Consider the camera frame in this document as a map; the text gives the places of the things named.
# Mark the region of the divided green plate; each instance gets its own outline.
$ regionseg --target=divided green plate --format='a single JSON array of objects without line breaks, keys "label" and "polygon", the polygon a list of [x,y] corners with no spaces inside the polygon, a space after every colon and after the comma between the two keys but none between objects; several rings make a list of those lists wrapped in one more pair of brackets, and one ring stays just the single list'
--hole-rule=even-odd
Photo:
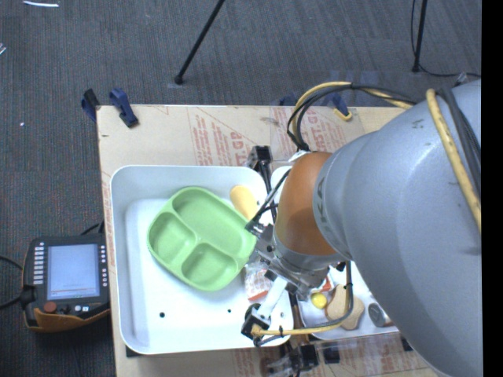
[{"label": "divided green plate", "polygon": [[176,192],[149,226],[147,244],[168,271],[202,291],[217,291],[241,271],[256,238],[247,219],[201,187]]}]

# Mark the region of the tripod leg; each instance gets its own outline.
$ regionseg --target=tripod leg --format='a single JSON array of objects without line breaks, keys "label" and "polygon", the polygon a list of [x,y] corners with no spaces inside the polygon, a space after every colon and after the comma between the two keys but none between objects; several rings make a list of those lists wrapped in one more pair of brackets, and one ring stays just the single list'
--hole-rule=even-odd
[{"label": "tripod leg", "polygon": [[428,0],[423,0],[421,5],[421,17],[419,20],[419,31],[417,33],[417,44],[416,44],[416,52],[414,57],[414,66],[412,67],[413,72],[418,72],[420,70],[419,67],[419,57],[421,55],[421,43],[423,42],[423,30],[424,30],[424,18],[426,17],[426,5],[428,4]]},{"label": "tripod leg", "polygon": [[202,43],[203,39],[204,39],[204,36],[206,36],[207,32],[209,31],[210,29],[210,26],[211,24],[213,24],[213,21],[215,20],[215,18],[217,17],[217,14],[218,14],[218,11],[220,11],[220,9],[222,8],[222,5],[224,3],[225,0],[218,0],[217,2],[217,5],[215,6],[215,8],[213,9],[213,13],[211,13],[210,15],[210,18],[208,18],[207,20],[207,23],[206,25],[204,25],[204,28],[202,30],[202,32],[200,33],[199,35],[199,38],[197,38],[196,40],[196,44],[194,45],[194,47],[192,48],[192,50],[190,51],[189,53],[189,56],[187,57],[187,60],[185,60],[185,63],[183,64],[182,66],[182,69],[180,70],[180,72],[174,77],[174,81],[180,85],[183,83],[183,75],[185,74],[185,72],[187,71],[187,68],[189,67],[189,64],[190,62],[192,61],[192,59],[194,58],[194,56],[196,55],[196,52],[197,50],[199,49],[199,45]]}]

